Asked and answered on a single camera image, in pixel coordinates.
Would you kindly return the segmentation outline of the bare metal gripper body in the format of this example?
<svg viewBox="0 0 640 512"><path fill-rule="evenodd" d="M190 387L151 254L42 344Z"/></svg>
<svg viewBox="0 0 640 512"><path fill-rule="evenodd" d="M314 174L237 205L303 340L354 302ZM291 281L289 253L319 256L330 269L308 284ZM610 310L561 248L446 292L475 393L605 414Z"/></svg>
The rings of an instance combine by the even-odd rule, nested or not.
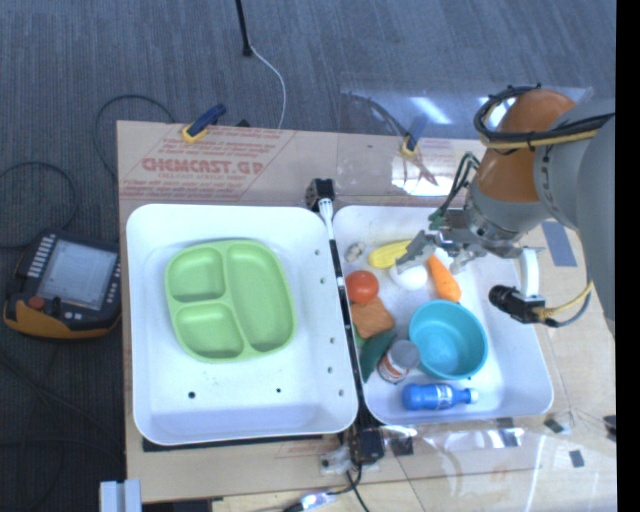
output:
<svg viewBox="0 0 640 512"><path fill-rule="evenodd" d="M450 256L487 254L516 258L516 242L526 232L526 218L515 209L499 208L485 214L477 208L439 208L433 214L436 245Z"/></svg>

